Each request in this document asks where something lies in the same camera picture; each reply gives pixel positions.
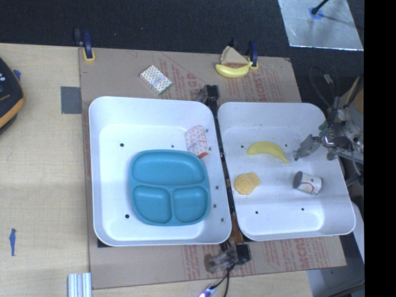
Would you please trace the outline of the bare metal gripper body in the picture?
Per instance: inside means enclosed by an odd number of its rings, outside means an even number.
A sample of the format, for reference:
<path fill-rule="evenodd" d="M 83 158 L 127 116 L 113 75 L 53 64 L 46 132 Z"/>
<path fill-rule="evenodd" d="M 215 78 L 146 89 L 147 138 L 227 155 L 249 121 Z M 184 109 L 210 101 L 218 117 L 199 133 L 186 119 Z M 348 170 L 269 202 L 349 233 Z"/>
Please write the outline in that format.
<path fill-rule="evenodd" d="M 327 148 L 327 153 L 336 153 L 337 158 L 364 163 L 364 135 L 357 129 L 334 126 L 322 138 L 322 145 Z"/>

